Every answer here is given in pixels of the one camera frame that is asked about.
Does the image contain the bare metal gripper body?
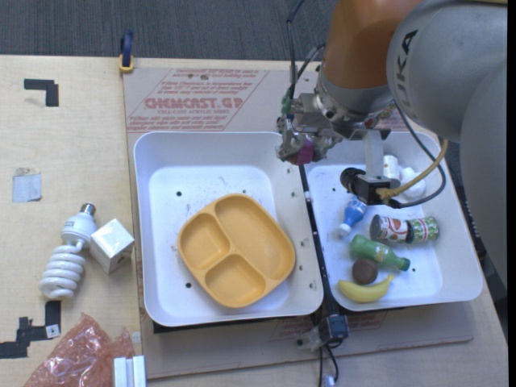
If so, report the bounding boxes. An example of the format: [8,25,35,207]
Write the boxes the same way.
[287,90,395,141]

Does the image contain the magenta cube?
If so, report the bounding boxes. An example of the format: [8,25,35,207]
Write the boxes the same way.
[294,137,316,166]

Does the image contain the blue and white bottle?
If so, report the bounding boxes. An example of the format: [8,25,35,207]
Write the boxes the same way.
[337,196,368,238]

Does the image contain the yellow divided plate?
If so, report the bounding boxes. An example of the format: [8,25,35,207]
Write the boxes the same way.
[177,193,298,310]

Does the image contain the white lumpy object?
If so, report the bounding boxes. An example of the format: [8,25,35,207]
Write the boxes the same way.
[397,166,429,200]

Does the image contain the brown cardboard board, red print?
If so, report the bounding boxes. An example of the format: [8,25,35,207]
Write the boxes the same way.
[122,57,473,381]

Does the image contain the red and white can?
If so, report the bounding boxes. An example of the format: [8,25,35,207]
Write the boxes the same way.
[369,214,414,245]

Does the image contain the green bottle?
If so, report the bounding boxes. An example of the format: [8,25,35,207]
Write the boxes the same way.
[348,234,412,273]

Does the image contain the green patterned can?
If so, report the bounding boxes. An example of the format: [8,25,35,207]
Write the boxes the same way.
[406,215,440,242]

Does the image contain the brown ball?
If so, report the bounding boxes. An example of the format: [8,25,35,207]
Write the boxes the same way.
[351,257,380,286]

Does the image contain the white plastic tray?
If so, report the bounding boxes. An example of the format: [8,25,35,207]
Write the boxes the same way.
[298,130,485,313]
[132,131,325,328]

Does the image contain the yellow banana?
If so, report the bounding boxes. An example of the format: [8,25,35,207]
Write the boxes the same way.
[337,273,395,304]

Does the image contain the white cube box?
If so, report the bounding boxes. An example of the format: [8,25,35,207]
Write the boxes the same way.
[89,217,136,275]

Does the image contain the white spiral light bulb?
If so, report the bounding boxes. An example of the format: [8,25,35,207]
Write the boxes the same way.
[38,202,99,301]

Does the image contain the white foam blocks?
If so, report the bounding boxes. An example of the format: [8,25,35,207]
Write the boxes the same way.
[113,354,148,387]

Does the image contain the pink bubble wrap bag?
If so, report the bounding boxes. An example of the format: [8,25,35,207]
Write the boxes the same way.
[23,312,136,387]

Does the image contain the black cylinder on white bracket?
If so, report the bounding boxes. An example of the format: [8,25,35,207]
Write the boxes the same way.
[339,130,402,206]

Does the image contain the black block with thin wires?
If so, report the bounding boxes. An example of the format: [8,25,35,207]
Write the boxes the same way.
[323,314,351,341]

